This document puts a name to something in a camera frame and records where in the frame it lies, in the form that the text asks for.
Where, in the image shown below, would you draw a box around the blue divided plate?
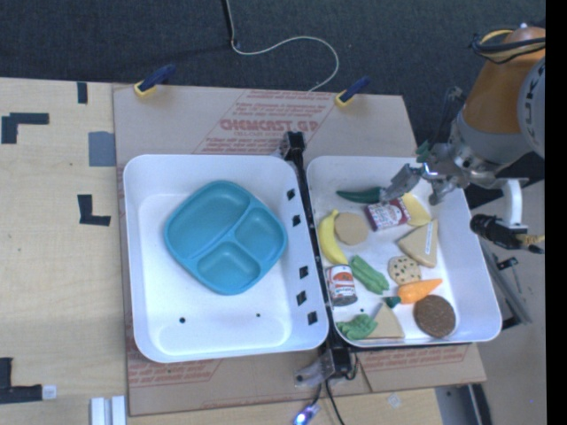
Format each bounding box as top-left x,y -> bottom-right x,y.
163,180 -> 290,297

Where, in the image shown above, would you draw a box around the black cylinder on white bracket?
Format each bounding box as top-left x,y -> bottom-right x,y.
469,179 -> 531,251

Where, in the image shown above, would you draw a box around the brown cardboard board, red print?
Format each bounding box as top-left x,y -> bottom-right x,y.
112,84 -> 488,417

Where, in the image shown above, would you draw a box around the tan triangular sandwich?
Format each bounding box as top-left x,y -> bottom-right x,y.
396,219 -> 440,269

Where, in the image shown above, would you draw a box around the green chili pepper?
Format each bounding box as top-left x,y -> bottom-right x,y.
335,186 -> 384,205

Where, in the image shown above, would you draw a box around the green lettuce leaf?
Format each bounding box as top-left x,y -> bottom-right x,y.
336,313 -> 379,342

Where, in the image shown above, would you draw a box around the orange and white can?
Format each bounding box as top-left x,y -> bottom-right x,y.
324,263 -> 359,308

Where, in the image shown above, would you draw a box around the green bean pods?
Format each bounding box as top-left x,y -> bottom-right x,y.
349,254 -> 391,296

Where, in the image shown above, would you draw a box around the white plastic tray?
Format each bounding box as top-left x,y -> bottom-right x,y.
122,153 -> 330,365
306,155 -> 503,349

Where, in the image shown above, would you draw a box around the black block with wires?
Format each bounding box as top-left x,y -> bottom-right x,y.
324,345 -> 354,378
282,131 -> 307,162

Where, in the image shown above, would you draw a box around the yellow banana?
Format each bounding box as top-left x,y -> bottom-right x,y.
317,209 -> 350,267

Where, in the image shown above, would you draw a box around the tan round biscuit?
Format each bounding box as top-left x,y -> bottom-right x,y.
333,211 -> 370,247

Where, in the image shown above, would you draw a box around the orange carrot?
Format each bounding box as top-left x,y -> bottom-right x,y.
383,277 -> 445,306

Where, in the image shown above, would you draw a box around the thin black rod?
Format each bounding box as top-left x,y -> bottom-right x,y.
291,148 -> 338,354

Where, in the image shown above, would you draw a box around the brown round patty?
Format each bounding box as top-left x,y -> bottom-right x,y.
413,294 -> 457,340

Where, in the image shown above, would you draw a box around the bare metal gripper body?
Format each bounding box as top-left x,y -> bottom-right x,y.
420,143 -> 507,189

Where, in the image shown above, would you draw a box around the chocolate chip cookie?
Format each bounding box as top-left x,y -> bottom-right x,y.
387,255 -> 423,286

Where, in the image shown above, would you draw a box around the yellow wedge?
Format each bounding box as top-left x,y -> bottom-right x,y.
400,191 -> 432,228

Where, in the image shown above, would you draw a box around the red and white packet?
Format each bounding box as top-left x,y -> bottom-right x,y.
363,197 -> 411,233

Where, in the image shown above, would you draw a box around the tan cheese wedge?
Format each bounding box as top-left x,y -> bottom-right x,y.
364,300 -> 407,341

